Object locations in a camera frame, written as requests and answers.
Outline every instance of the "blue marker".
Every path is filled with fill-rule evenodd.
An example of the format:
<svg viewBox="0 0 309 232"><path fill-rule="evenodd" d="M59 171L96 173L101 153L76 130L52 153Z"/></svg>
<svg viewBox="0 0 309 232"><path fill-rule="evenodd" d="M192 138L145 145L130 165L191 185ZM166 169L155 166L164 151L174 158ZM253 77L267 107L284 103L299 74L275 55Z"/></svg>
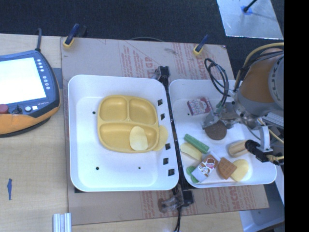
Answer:
<svg viewBox="0 0 309 232"><path fill-rule="evenodd" d="M203 49L203 46L204 44L206 43L208 39L208 34L205 35L205 37L202 39L201 43L198 44L196 47L194 47L193 49L193 53L197 56L201 53L202 49Z"/></svg>
<svg viewBox="0 0 309 232"><path fill-rule="evenodd" d="M9 200L12 200L11 199L11 194L12 194L12 179L9 179L9 182L8 182L8 192L9 192Z"/></svg>

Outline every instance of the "white tray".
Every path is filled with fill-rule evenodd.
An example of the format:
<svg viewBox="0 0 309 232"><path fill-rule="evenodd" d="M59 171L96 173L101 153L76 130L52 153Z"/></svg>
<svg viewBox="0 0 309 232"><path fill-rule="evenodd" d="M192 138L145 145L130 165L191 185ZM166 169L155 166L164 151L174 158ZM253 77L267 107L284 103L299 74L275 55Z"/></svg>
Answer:
<svg viewBox="0 0 309 232"><path fill-rule="evenodd" d="M139 154L108 150L97 134L100 101L109 95L137 96L157 109L159 125L169 133L159 151ZM154 79L77 75L68 84L70 176L77 189L94 191L170 190L179 179L177 157L164 86Z"/></svg>
<svg viewBox="0 0 309 232"><path fill-rule="evenodd" d="M235 81L229 81L231 89L234 87L234 83ZM251 153L247 153L238 158L232 158L229 156L228 146L231 143L244 139L257 141L246 126L236 124L233 128L227 130L227 135L224 139L216 141L209 138L202 129L202 123L207 114L191 115L187 101L207 97L210 100L212 107L215 109L216 104L222 98L222 95L216 90L211 80L175 80L169 86L169 95L179 146L185 142L184 136L188 133L208 145L210 147L209 150L215 152L219 157L225 157L231 162L237 159L246 159L249 163L249 171L241 182L236 182L231 178L225 180L219 176L216 170L213 171L205 181L195 184L185 170L189 166L197 166L199 162L186 154L181 153L185 178L192 186L196 188L212 188L269 184L276 179L276 166L270 162L262 163Z"/></svg>

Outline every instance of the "divided yellow plate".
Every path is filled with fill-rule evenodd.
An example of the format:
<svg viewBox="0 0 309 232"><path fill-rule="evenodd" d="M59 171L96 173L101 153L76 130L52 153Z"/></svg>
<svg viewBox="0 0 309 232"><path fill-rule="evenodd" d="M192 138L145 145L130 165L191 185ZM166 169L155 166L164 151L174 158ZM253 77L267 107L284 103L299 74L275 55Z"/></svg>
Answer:
<svg viewBox="0 0 309 232"><path fill-rule="evenodd" d="M144 129L148 148L133 150L130 146L130 132L133 127ZM148 152L159 142L159 122L156 108L146 99L111 95L105 97L98 107L98 137L109 150L123 153Z"/></svg>

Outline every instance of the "white metal plate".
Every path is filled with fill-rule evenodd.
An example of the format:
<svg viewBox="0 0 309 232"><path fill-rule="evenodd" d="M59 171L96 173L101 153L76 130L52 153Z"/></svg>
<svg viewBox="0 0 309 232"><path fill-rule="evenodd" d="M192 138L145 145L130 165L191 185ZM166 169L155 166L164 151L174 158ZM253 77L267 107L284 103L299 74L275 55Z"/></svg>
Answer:
<svg viewBox="0 0 309 232"><path fill-rule="evenodd" d="M270 0L217 0L226 36L279 39L282 32Z"/></svg>
<svg viewBox="0 0 309 232"><path fill-rule="evenodd" d="M77 75L69 81L68 94L70 176L77 189L86 192L170 190L177 185L175 144L166 92L160 82L148 78ZM169 149L134 154L104 148L97 134L97 113L93 112L104 97L116 94L141 97L155 106L159 125L165 126L169 133ZM158 100L162 100L162 105L158 105Z"/></svg>
<svg viewBox="0 0 309 232"><path fill-rule="evenodd" d="M235 81L229 81L230 87L234 87ZM257 139L249 132L246 126L235 124L233 128L227 130L224 139L213 140L209 138L202 129L207 114L192 116L187 106L187 102L193 99L207 97L212 107L220 101L222 95L216 90L211 80L175 80L169 86L173 118L179 146L185 143L184 136L188 133L204 144L208 145L209 150L213 151L218 157L225 157L234 162L238 159L246 159L249 163L249 171L241 182L236 182L232 178L227 180L220 177L218 171L213 171L203 182L193 183L191 176L186 173L186 168L195 166L199 162L184 153L181 153L183 170L186 180L196 188L228 187L255 184L269 184L276 179L276 166L270 162L260 162L251 153L247 153L238 158L233 158L228 154L228 146L238 140Z"/></svg>

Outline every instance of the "red button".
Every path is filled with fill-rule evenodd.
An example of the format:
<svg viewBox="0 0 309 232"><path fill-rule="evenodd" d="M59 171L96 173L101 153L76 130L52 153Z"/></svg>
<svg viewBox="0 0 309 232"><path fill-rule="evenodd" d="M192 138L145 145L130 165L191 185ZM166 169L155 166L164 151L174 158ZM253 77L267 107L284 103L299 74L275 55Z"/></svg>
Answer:
<svg viewBox="0 0 309 232"><path fill-rule="evenodd" d="M0 104L0 114L9 113L9 106L6 104Z"/></svg>

